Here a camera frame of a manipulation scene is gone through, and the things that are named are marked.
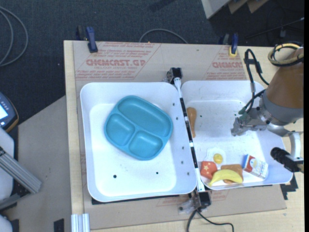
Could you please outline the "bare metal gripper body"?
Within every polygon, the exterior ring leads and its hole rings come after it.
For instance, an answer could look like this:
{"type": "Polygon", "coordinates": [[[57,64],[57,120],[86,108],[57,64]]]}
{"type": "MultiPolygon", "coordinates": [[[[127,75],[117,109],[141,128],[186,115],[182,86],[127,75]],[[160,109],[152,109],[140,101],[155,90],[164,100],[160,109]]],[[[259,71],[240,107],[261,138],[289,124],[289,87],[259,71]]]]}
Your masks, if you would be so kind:
{"type": "Polygon", "coordinates": [[[240,135],[247,131],[268,130],[280,137],[287,137],[290,131],[284,127],[285,125],[287,122],[278,120],[265,108],[256,107],[240,117],[240,135]]]}

